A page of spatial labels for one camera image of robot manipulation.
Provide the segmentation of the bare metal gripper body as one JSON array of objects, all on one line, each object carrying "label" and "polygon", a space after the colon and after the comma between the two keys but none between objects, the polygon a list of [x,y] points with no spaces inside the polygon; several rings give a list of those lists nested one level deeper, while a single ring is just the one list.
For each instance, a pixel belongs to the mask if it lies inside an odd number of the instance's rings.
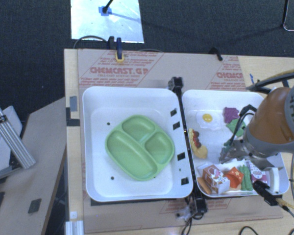
[{"label": "bare metal gripper body", "polygon": [[255,166],[267,166],[267,158],[256,151],[254,147],[244,140],[233,141],[229,150],[229,157],[237,160],[252,162]]}]

